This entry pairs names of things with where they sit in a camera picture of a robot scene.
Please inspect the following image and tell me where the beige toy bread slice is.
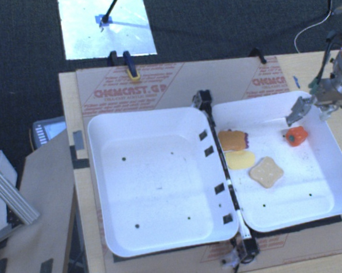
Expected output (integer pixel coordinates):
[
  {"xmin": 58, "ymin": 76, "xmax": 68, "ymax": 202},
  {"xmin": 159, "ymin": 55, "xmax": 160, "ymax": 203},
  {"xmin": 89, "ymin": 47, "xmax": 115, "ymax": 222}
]
[{"xmin": 246, "ymin": 154, "xmax": 287, "ymax": 191}]

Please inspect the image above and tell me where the thin black and white rod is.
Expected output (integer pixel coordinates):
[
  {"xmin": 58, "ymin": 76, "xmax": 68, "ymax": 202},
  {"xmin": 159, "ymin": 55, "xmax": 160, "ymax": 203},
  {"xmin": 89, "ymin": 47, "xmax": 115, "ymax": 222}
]
[{"xmin": 204, "ymin": 105, "xmax": 252, "ymax": 242}]

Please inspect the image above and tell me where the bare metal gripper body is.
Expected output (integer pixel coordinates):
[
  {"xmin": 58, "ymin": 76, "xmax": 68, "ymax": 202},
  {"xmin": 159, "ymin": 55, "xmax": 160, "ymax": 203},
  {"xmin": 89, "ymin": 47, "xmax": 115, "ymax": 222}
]
[{"xmin": 307, "ymin": 76, "xmax": 342, "ymax": 113}]

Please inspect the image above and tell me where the white plastic tray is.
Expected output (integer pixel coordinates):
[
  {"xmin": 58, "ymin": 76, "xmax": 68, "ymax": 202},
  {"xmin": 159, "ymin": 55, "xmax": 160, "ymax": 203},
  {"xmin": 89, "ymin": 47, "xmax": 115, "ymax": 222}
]
[
  {"xmin": 210, "ymin": 84, "xmax": 342, "ymax": 238},
  {"xmin": 85, "ymin": 98, "xmax": 243, "ymax": 261}
]

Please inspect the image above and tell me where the yellow toy crisp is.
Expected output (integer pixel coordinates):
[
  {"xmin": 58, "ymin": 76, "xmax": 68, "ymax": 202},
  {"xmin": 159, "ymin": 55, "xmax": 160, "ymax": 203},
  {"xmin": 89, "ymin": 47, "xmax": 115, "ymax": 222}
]
[{"xmin": 223, "ymin": 148, "xmax": 258, "ymax": 173}]

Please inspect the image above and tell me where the brown cardboard board red print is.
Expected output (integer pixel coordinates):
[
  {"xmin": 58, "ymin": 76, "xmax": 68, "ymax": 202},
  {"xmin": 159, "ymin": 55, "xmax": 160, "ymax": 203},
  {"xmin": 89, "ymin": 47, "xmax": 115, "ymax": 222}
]
[{"xmin": 74, "ymin": 38, "xmax": 342, "ymax": 273}]

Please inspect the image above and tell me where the orange toy bell pepper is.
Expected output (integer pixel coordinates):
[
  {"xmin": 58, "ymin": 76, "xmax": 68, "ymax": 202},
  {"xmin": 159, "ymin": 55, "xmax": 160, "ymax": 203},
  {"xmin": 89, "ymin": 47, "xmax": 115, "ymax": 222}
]
[{"xmin": 283, "ymin": 125, "xmax": 311, "ymax": 149}]

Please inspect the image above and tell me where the orange toy sandwich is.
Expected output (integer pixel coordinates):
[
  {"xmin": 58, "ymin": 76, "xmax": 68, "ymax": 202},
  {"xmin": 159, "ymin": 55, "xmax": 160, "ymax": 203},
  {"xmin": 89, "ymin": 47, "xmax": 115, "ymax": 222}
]
[{"xmin": 217, "ymin": 126, "xmax": 252, "ymax": 154}]

